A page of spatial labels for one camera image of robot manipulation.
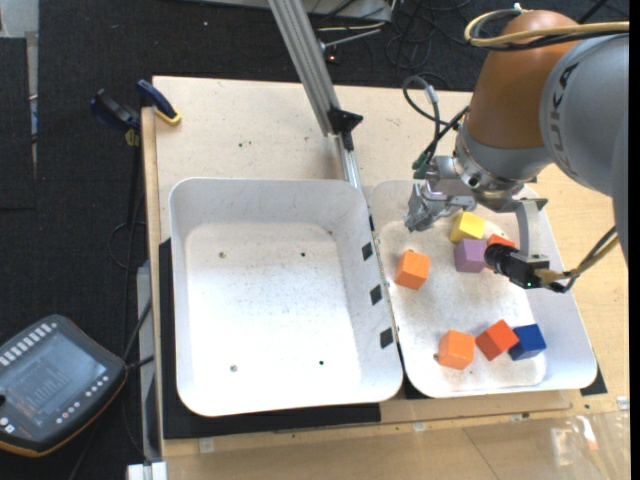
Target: yellow cube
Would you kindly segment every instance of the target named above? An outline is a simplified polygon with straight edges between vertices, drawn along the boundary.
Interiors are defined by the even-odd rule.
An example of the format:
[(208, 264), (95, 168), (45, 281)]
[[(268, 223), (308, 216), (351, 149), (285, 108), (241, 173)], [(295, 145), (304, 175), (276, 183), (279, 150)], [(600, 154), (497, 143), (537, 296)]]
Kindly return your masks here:
[(460, 212), (449, 234), (449, 239), (457, 244), (463, 238), (481, 240), (484, 234), (485, 220), (471, 212)]

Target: blue cube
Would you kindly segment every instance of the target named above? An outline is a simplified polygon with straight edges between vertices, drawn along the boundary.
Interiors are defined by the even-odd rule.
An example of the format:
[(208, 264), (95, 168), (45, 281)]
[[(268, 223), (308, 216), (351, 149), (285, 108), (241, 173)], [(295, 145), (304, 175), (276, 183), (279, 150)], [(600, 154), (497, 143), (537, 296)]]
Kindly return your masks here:
[(514, 327), (513, 332), (520, 338), (520, 341), (509, 349), (509, 355), (514, 361), (535, 357), (547, 348), (538, 324)]

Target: bin with colored blocks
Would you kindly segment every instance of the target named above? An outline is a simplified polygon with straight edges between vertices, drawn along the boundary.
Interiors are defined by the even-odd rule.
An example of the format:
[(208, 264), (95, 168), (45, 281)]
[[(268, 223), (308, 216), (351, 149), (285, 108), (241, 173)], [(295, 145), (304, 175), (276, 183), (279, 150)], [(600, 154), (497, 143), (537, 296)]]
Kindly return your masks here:
[(438, 346), (438, 363), (442, 366), (463, 370), (473, 361), (475, 338), (471, 334), (449, 330)]
[(520, 340), (519, 343), (509, 349), (509, 355), (514, 361), (535, 357), (547, 348), (538, 324), (514, 327), (513, 332), (516, 333)]
[(395, 283), (414, 290), (420, 289), (429, 277), (430, 264), (429, 256), (407, 249), (398, 261)]
[(508, 245), (509, 247), (513, 247), (514, 249), (516, 249), (516, 243), (513, 240), (509, 240), (504, 236), (496, 235), (495, 233), (487, 238), (487, 247), (493, 244)]
[(482, 272), (486, 263), (484, 251), (487, 243), (484, 240), (463, 238), (453, 250), (453, 260), (458, 272)]
[(493, 361), (504, 351), (509, 350), (518, 341), (518, 335), (502, 319), (476, 337), (476, 345), (489, 361)]
[(453, 222), (449, 239), (454, 244), (457, 244), (463, 238), (480, 240), (484, 234), (485, 224), (486, 221), (482, 217), (478, 217), (471, 212), (462, 211)]

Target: screen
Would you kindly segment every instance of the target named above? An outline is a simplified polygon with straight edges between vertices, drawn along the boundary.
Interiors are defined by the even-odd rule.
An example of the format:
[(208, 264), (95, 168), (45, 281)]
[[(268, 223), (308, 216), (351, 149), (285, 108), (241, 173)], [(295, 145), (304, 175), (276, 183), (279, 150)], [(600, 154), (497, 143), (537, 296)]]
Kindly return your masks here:
[(41, 427), (105, 371), (104, 365), (56, 333), (6, 368), (0, 380), (7, 401)]

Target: black bracket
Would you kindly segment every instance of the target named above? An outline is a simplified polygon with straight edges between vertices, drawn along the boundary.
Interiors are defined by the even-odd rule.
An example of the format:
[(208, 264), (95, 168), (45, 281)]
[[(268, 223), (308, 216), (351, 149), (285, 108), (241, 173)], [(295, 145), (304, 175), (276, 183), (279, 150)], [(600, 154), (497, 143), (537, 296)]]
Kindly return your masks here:
[(352, 130), (358, 126), (363, 117), (346, 110), (339, 110), (332, 108), (327, 112), (329, 122), (333, 128), (334, 133), (342, 136), (342, 143), (347, 151), (353, 151), (353, 138), (351, 137)]

